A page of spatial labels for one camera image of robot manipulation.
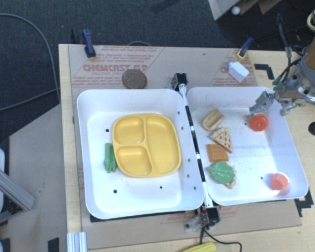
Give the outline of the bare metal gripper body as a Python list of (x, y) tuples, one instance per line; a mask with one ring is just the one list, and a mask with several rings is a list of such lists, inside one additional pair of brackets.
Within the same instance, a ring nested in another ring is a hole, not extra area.
[(315, 81), (306, 78), (287, 78), (274, 87), (278, 101), (309, 103), (315, 105)]

